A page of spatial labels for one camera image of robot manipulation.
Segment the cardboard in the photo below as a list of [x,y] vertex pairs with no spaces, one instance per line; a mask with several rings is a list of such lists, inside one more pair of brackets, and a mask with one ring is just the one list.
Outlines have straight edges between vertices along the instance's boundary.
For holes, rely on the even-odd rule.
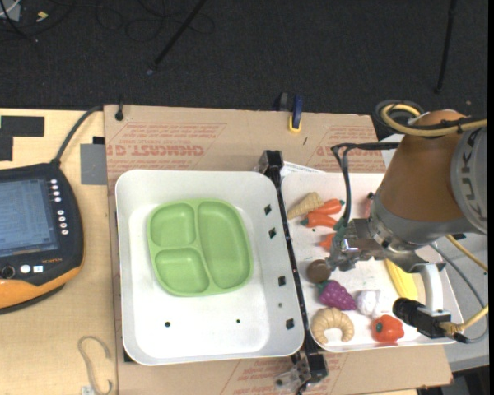
[[[281,151],[284,161],[316,170],[339,171],[330,147],[376,142],[369,116],[303,113],[302,129],[288,129],[289,113],[225,109],[105,106],[105,141],[114,269],[114,318],[121,395],[283,395],[275,377],[291,359],[210,360],[182,365],[143,366],[124,360],[121,339],[119,260],[114,186],[127,170],[253,170],[263,151]],[[351,172],[384,173],[380,151],[353,151]],[[307,393],[358,394],[429,388],[452,382],[442,346],[381,348],[324,353],[329,376]]]

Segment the red bell pepper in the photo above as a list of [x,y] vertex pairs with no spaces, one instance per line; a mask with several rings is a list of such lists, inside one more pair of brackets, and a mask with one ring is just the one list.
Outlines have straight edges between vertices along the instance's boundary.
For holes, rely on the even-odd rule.
[[396,342],[404,337],[403,323],[389,314],[371,322],[371,336],[378,342]]
[[326,234],[325,237],[320,241],[319,246],[329,251],[329,249],[331,248],[331,240],[333,240],[335,234],[337,233]]

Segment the green divided plate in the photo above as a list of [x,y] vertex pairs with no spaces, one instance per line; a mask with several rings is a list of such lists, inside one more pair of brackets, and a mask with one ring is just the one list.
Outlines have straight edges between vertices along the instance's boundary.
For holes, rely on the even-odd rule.
[[173,295],[221,294],[251,277],[253,256],[240,213],[220,199],[158,206],[147,221],[151,264]]

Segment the toy garlic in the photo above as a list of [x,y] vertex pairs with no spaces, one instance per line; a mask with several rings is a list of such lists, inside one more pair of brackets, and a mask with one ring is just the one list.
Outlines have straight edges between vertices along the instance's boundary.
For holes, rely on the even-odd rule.
[[391,303],[381,290],[363,290],[356,297],[357,309],[373,319],[391,310]]
[[305,215],[317,207],[324,205],[324,201],[317,192],[309,192],[293,208],[287,212],[287,219],[292,220],[300,215]]
[[320,344],[326,344],[328,342],[328,338],[324,335],[324,332],[330,328],[339,328],[343,332],[341,337],[343,342],[350,341],[355,335],[352,320],[347,314],[341,312],[336,307],[320,309],[311,321],[311,332]]

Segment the black carpet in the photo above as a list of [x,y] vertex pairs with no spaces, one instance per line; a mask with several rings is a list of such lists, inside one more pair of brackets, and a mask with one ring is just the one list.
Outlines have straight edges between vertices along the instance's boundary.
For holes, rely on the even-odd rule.
[[198,1],[21,0],[0,19],[0,107],[269,110],[286,92],[308,112],[487,117],[488,0],[457,0],[440,93],[450,0],[208,0],[148,74]]

